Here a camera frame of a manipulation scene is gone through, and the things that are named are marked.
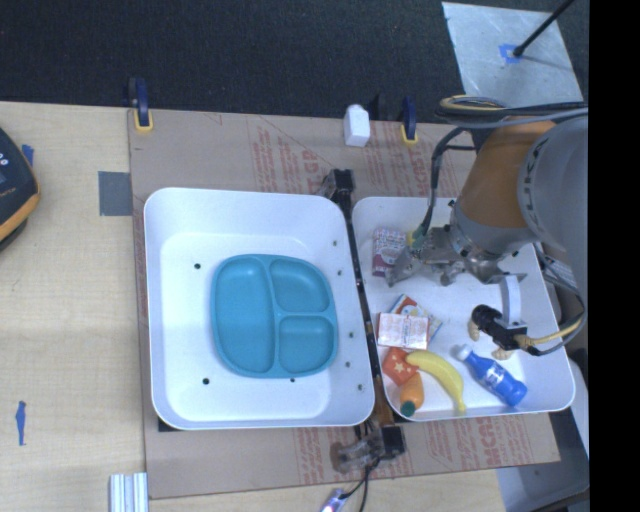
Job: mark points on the brown cardboard board red print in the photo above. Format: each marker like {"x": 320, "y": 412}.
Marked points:
{"x": 225, "y": 155}

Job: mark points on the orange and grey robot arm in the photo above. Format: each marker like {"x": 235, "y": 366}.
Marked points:
{"x": 505, "y": 175}

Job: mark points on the yellow banana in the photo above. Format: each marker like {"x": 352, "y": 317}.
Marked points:
{"x": 442, "y": 372}

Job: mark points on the thin black rod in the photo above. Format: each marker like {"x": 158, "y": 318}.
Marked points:
{"x": 357, "y": 272}

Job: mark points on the pink carton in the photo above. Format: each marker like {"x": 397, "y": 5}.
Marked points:
{"x": 386, "y": 250}

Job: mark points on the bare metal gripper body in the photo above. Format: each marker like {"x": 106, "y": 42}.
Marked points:
{"x": 442, "y": 247}

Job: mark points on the orange bottle with green cap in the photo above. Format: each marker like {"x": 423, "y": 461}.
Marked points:
{"x": 413, "y": 392}

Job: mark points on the black cylinder on white bracket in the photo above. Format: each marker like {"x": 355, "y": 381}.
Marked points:
{"x": 495, "y": 325}

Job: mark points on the tan croissant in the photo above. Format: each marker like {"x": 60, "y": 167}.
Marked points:
{"x": 473, "y": 331}

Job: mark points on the orange packet with star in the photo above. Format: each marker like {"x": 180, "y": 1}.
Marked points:
{"x": 397, "y": 367}

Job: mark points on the small white bottle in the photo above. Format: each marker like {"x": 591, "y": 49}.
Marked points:
{"x": 357, "y": 125}

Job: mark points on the blue divided plate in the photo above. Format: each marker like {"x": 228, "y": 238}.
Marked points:
{"x": 245, "y": 315}

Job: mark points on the blue bottle with white cap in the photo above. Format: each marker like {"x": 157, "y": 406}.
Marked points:
{"x": 495, "y": 377}

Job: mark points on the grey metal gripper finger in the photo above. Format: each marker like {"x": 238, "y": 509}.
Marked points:
{"x": 402, "y": 267}
{"x": 451, "y": 274}

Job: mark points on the white and orange carton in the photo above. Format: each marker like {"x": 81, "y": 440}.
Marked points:
{"x": 402, "y": 331}

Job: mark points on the white plastic tray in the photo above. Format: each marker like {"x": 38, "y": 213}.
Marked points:
{"x": 460, "y": 305}
{"x": 190, "y": 310}

